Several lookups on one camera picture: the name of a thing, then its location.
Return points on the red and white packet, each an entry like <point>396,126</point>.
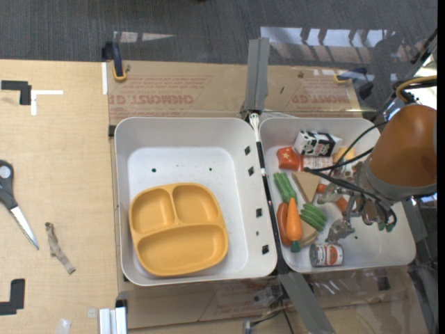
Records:
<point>314,162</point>

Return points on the small orange toy sausage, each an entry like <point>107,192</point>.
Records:
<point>342,204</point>

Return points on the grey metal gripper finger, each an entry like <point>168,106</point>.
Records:
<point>339,231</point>
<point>328,196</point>

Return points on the red packet with yellow stars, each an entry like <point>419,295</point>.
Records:
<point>288,158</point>

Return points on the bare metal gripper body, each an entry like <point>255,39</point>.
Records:
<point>370,207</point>

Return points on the brown toy sandwich triangle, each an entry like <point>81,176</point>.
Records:
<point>306,184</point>
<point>308,235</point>

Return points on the black and white milk carton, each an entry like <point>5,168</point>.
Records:
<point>314,144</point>

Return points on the red and white can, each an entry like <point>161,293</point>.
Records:
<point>327,255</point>

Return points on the grey cloth strip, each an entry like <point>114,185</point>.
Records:
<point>55,247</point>

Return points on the yellow toy food piece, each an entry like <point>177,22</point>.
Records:
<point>346,153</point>

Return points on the orange divided plate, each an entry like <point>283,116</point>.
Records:
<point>179,235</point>

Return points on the orange toy carrot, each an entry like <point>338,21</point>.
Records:
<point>293,223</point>

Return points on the brown cardboard board red print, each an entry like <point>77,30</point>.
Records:
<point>174,92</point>

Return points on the white plastic tray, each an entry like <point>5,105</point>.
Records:
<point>240,242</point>
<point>375,249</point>

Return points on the green toy bean bunch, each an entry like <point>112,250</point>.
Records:
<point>284,186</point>

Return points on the red toy sausage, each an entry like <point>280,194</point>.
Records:
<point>281,221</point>

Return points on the green toy pea pod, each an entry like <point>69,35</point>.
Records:
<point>313,216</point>

